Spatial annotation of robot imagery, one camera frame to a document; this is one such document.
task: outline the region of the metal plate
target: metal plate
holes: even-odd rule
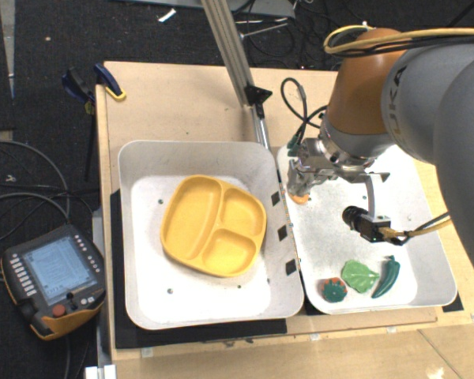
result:
[[[281,148],[277,155],[285,186],[290,159],[287,152],[286,148]],[[391,173],[382,187],[386,190],[386,215],[392,220],[392,228],[414,230],[432,219],[413,160],[397,146],[381,155],[369,171]],[[413,238],[402,247],[386,242],[369,243],[355,231],[350,231],[342,220],[342,212],[349,205],[367,209],[364,184],[350,184],[342,178],[327,181],[315,186],[310,198],[305,205],[297,205],[286,195],[286,203],[306,295],[316,309],[339,314],[442,306],[454,300],[457,287],[438,233]],[[346,261],[360,261],[382,274],[383,262],[390,255],[401,263],[401,271],[387,294],[372,299],[372,290],[360,294],[349,288],[342,302],[330,303],[322,297],[321,282],[340,277]]]
[[[250,142],[134,141],[118,158],[122,198],[126,310],[149,330],[230,321],[286,318],[303,304],[303,288],[272,154]],[[178,184],[210,175],[252,193],[267,212],[267,231],[254,265],[219,278],[181,265],[164,253],[160,225]]]

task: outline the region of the black floor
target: black floor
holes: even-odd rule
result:
[[[246,52],[252,66],[337,69],[338,61],[324,54],[321,45],[339,26],[367,21],[400,31],[474,27],[472,3],[474,0],[314,0],[301,3],[296,21],[287,27],[248,40]],[[92,66],[104,60],[223,65],[203,11],[179,8],[170,20],[158,22],[169,9],[107,0],[16,0],[13,117],[0,122],[13,124],[15,141],[51,158],[70,191],[91,209],[99,206],[96,157],[88,181],[85,179],[91,117],[64,92],[61,77],[76,66],[93,85]],[[236,19],[246,20],[246,12]],[[264,26],[250,25],[249,29]],[[239,29],[246,32],[248,28],[244,24]],[[3,88],[7,74],[3,55],[0,48],[0,102],[6,106],[10,97]],[[39,185],[60,185],[52,167],[35,153],[4,145],[0,149],[0,184],[11,184],[7,180],[13,177],[12,184],[45,195],[53,192]],[[9,192],[16,191],[0,186],[0,194]],[[25,219],[37,205],[33,201],[0,202],[0,217],[4,214],[0,236],[23,222],[0,241],[0,253],[62,223],[48,206]],[[72,219],[91,234],[91,213],[77,198],[73,199]],[[83,366],[96,364],[93,324],[72,334],[70,344],[70,377],[77,372],[82,377]],[[37,339],[0,284],[0,378],[59,378],[65,364],[65,341]]]

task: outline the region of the black bracket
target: black bracket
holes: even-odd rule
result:
[[[258,117],[264,119],[263,103],[272,95],[272,92],[250,84],[244,88],[244,92],[246,93],[247,102],[256,107]]]

